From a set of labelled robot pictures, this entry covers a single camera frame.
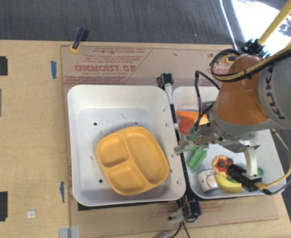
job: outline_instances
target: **yellow divided plate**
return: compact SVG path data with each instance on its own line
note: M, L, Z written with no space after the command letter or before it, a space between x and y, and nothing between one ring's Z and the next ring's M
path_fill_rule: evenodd
M149 130L140 126L104 137L98 143L97 157L113 190L124 196L146 192L169 175L160 145Z

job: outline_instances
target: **cardboard sheet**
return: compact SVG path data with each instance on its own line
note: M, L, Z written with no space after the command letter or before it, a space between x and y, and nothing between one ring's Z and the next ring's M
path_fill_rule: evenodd
M0 76L0 192L8 193L7 218L0 221L0 237L58 238L59 228L76 225L81 238L154 238L162 230L175 230L176 225L171 226L166 220L168 213L175 210L174 202L80 211L76 200L71 198L70 203L67 192L72 191L71 179L69 187L67 177L69 173L71 178L71 163L68 163L67 172L65 135L68 132L65 133L67 117L64 116L61 66L61 46L65 45L71 42L0 40L0 56L8 58L8 76ZM85 45L153 49L143 62L148 64L156 50L171 50L172 54L189 50L199 55L230 48L229 45L82 43L82 47ZM73 56L66 51L67 48L62 51L63 57ZM175 71L183 63L181 68L191 71L184 71L182 75L192 86L192 73L197 68L207 68L211 59L200 57L181 59L177 66L174 59L162 61L166 66L156 68L149 84L154 84L152 80L167 68ZM174 76L175 84L181 80L180 74L177 78ZM291 222L280 194L220 200L217 204L208 201L201 205L202 216L197 222L186 225L192 238L291 238ZM195 225L213 226L194 228ZM177 237L187 237L185 230L182 229Z
M154 203L140 206L112 207L78 210L72 194L71 155L67 113L67 93L78 84L103 85L156 85L161 73L172 73L173 88L193 86L195 71L211 76L209 63L221 50L166 49L82 46L78 53L61 48L63 91L66 119L67 158L71 225L79 226L81 237L105 237L176 229L168 215L177 210L175 202ZM217 73L226 73L230 64L217 65ZM213 85L200 77L200 86ZM202 201L203 214L191 227L224 225L277 219L274 200L267 196Z

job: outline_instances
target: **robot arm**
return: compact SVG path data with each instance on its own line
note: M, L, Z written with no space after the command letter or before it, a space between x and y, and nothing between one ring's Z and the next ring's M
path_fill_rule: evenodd
M217 55L211 68L225 56L228 57L227 51ZM220 144L233 152L243 152L247 169L233 165L228 173L245 189L258 190L261 177L254 173L257 170L254 150L258 146L246 146L241 140L250 139L260 130L291 129L291 46L266 59L239 55L228 74L219 75L213 70L212 73L223 84L213 105L202 111L208 115L208 123L196 124L192 134L181 139L175 152L182 152L193 143L203 147Z
M291 49L277 54L270 63L266 60L243 54L227 75L214 74L223 84L209 111L209 123L197 130L196 144L228 144L255 131L291 129ZM261 71L247 74L259 64L264 67ZM232 79L238 73L245 76Z

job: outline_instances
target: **yellow cable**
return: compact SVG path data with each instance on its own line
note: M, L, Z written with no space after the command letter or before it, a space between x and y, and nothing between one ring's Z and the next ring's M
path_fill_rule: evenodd
M286 19L286 17L291 13L291 0L288 0L287 3L283 6L279 14L273 20L271 25L263 33L263 35L257 40L257 43L261 46L264 46L268 38L272 33L281 25L281 23Z
M264 184L262 182L256 182L254 185L257 186L259 188L259 190L264 190L264 189L268 189L280 182L282 182L283 180L285 180L287 177L290 176L291 174L291 158L290 158L290 154L289 154L289 149L287 147L287 145L284 143L283 139L280 137L280 135L276 132L275 129L272 129L272 131L276 134L276 136L278 137L278 139L280 140L280 142L284 145L284 147L287 149L287 153L288 153L288 159L289 159L289 170L287 171L287 173L282 176L281 178L277 179L274 182L268 183L268 184Z
M268 58L262 60L260 63L257 63L256 65L254 65L254 66L252 66L252 67L250 67L250 68L248 68L248 69L246 69L246 70L244 70L244 71L242 71L242 72L239 72L239 73L236 73L236 74L233 74L233 75L221 75L221 76L220 76L220 75L213 75L213 77L214 77L215 79L219 79L219 80L227 80L227 81L229 81L229 80L233 80L233 79L236 79L236 78L239 78L239 77L245 76L246 74L249 74L249 73L255 71L257 68L259 68L259 67L261 67L261 66L267 64L267 63L270 62L271 60L277 58L278 56L280 56L280 55L282 55L282 54L284 54L284 53L286 53L286 52L288 52L288 51L290 51L290 50L291 50L291 45L285 47L284 49L278 51L277 53L275 53L275 54L272 55L271 57L268 57Z

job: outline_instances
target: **black tape marking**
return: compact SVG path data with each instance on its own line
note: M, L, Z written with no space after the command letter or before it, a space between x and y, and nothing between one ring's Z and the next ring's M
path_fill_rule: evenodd
M105 209L105 208L115 208L115 207L127 207L127 206L139 206L139 205L148 205L148 204L155 204L155 203L168 203L168 201L161 201L161 202L141 202L141 203L125 203L125 204L114 204L114 205L101 205L101 206L85 206L77 202L78 204L78 211L87 211L87 210L94 210L94 209Z
M0 192L0 221L7 218L7 191Z
M0 76L7 76L7 58L0 57Z

